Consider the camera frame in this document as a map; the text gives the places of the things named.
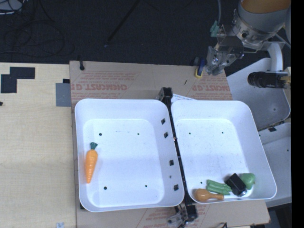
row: green vegetable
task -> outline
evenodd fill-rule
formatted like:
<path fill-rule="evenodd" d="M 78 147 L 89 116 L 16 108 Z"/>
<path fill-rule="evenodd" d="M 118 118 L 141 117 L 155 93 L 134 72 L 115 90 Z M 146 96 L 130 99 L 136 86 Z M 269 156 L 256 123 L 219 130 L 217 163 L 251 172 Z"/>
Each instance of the green vegetable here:
<path fill-rule="evenodd" d="M 256 176 L 253 173 L 243 173 L 240 175 L 240 179 L 245 183 L 246 188 L 250 190 L 256 181 Z"/>
<path fill-rule="evenodd" d="M 230 195 L 231 188 L 225 183 L 219 183 L 212 180 L 207 180 L 206 189 L 211 192 L 216 192 L 223 195 Z"/>

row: table top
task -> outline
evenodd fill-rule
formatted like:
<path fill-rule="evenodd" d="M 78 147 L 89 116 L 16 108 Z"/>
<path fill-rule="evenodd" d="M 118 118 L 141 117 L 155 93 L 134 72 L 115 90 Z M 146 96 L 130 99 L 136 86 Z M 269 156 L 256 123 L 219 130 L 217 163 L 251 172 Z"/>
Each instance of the table top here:
<path fill-rule="evenodd" d="M 174 209 L 92 213 L 80 208 L 73 107 L 81 97 L 97 98 L 100 94 L 86 90 L 81 96 L 76 94 L 76 89 L 80 88 L 79 84 L 83 84 L 82 87 L 89 84 L 88 88 L 93 88 L 90 82 L 93 80 L 101 84 L 124 85 L 121 87 L 128 89 L 115 91 L 109 87 L 107 92 L 103 91 L 104 97 L 151 98 L 161 87 L 173 86 L 174 93 L 187 97 L 231 99 L 226 76 L 197 79 L 190 66 L 84 62 L 86 68 L 82 72 L 78 66 L 77 61 L 70 65 L 0 64 L 1 75 L 10 74 L 11 67 L 35 68 L 34 79 L 17 80 L 16 93 L 0 93 L 2 224 L 24 228 L 53 228 L 61 222 L 65 228 L 143 228 L 155 224 L 166 227 L 164 213 L 170 215 Z M 90 79 L 94 70 L 105 76 Z M 63 83 L 64 79 L 70 79 L 71 83 L 70 107 L 57 106 L 56 84 Z M 270 221 L 264 200 L 207 204 L 197 208 L 200 218 L 193 225 L 200 228 L 216 227 L 223 221 L 229 227 Z"/>

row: toy carrot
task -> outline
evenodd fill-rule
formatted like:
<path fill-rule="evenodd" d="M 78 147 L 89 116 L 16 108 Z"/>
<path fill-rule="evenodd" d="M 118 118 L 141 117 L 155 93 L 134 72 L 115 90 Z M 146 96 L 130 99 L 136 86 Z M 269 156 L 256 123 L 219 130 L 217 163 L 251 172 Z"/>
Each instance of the toy carrot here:
<path fill-rule="evenodd" d="M 86 182 L 90 183 L 92 176 L 93 176 L 93 172 L 96 166 L 96 162 L 97 162 L 97 157 L 98 154 L 95 150 L 95 148 L 97 147 L 97 143 L 91 142 L 91 149 L 86 153 L 86 158 L 85 158 L 85 174 L 86 174 Z"/>

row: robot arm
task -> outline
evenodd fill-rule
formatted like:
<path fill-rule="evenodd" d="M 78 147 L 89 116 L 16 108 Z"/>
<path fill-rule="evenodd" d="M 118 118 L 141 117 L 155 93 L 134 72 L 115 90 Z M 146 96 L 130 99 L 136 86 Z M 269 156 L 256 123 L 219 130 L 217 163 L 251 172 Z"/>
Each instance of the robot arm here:
<path fill-rule="evenodd" d="M 222 73 L 236 59 L 241 59 L 246 50 L 267 50 L 273 61 L 267 72 L 253 73 L 248 83 L 257 87 L 283 88 L 286 73 L 283 71 L 282 47 L 284 42 L 269 42 L 285 26 L 291 41 L 291 0 L 240 0 L 234 11 L 232 25 L 216 25 L 211 36 L 217 38 L 214 47 L 208 47 L 206 72 L 210 75 Z"/>

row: orange carrot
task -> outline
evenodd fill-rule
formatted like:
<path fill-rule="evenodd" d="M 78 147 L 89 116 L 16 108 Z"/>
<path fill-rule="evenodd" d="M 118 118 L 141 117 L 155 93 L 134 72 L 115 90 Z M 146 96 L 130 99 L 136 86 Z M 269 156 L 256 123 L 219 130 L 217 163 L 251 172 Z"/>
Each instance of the orange carrot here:
<path fill-rule="evenodd" d="M 91 142 L 90 145 L 91 149 L 86 153 L 85 159 L 85 174 L 87 183 L 91 182 L 98 157 L 98 154 L 95 150 L 95 148 L 97 147 L 97 143 Z"/>

